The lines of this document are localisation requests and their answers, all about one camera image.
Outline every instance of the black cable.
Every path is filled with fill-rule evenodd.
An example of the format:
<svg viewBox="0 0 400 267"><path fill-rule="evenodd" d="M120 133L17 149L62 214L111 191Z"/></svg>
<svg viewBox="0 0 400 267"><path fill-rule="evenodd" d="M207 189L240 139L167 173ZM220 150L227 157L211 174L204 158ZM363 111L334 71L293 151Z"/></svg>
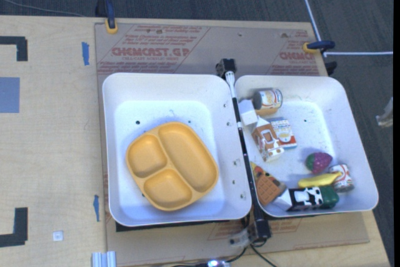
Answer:
<svg viewBox="0 0 400 267"><path fill-rule="evenodd" d="M250 213L248 213L245 217L241 219L243 228L247 228L247 226L249 226L249 222L250 222Z"/></svg>
<svg viewBox="0 0 400 267"><path fill-rule="evenodd" d="M267 263L269 263L272 267L278 267L278 266L276 266L275 264L273 264L272 262L270 262L267 258L265 258L262 254L260 254L260 253L258 252L258 250L254 247L253 244L250 244L250 247L252 248L252 250L254 250L254 252L255 252L261 259L263 259L264 261L266 261Z"/></svg>
<svg viewBox="0 0 400 267"><path fill-rule="evenodd" d="M253 243L252 243L252 245L254 246L254 247L263 247L265 244L266 244L266 242L267 242L267 239L263 239L263 240L256 240L256 241L253 241Z"/></svg>
<svg viewBox="0 0 400 267"><path fill-rule="evenodd" d="M226 260L225 263L232 263L235 260L238 260L241 256L243 256L243 254L246 252L247 247L244 247L244 249L242 250L242 252L240 254L238 254L236 257L230 259L230 260Z"/></svg>

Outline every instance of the wooden table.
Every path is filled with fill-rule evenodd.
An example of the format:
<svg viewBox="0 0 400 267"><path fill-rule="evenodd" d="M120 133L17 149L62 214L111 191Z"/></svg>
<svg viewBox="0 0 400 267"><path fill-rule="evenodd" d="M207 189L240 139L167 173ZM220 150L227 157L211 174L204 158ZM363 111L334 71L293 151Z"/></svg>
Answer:
<svg viewBox="0 0 400 267"><path fill-rule="evenodd" d="M313 33L308 23L119 21ZM23 36L28 46L28 61L16 61L15 45L0 46L0 77L19 78L19 112L0 113L0 235L16 232L15 208L28 210L28 239L0 247L0 266L89 266L93 252L107 251L104 211L97 219L94 210L96 196L104 208L94 33L94 23L104 19L1 16L0 22L0 36ZM82 43L89 45L88 65ZM323 73L322 59L318 64ZM268 257L278 266L389 266L373 213L362 216L369 243ZM249 255L232 265L263 264Z"/></svg>

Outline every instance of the small can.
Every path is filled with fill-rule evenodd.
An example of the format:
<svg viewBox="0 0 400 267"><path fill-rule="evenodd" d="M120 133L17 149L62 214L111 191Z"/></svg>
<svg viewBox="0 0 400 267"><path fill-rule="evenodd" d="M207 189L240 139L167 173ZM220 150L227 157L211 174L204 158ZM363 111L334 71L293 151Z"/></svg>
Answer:
<svg viewBox="0 0 400 267"><path fill-rule="evenodd" d="M252 103L256 114L274 114L282 106L282 92L276 88L257 91L252 97Z"/></svg>
<svg viewBox="0 0 400 267"><path fill-rule="evenodd" d="M337 164L329 168L330 173L335 173L337 171L339 171L341 175L337 177L332 184L335 192L344 193L345 191L354 189L353 179L350 177L348 166L346 164Z"/></svg>

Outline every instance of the yellow plastic plate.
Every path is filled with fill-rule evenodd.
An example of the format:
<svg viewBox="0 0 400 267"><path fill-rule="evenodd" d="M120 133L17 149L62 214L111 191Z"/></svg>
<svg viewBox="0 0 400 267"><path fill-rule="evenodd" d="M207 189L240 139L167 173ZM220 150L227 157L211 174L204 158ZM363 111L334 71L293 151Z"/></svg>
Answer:
<svg viewBox="0 0 400 267"><path fill-rule="evenodd" d="M213 189L218 166L188 125L173 121L136 138L126 164L143 195L164 211L181 209Z"/></svg>

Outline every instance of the purple toy fruit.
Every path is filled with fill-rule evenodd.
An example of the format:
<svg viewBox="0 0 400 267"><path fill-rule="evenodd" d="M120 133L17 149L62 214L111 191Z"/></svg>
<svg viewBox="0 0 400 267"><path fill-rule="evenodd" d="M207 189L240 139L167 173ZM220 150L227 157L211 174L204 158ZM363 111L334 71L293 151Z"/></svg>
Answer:
<svg viewBox="0 0 400 267"><path fill-rule="evenodd" d="M306 167L313 174L318 174L328 167L332 161L332 156L327 153L313 153L306 158Z"/></svg>

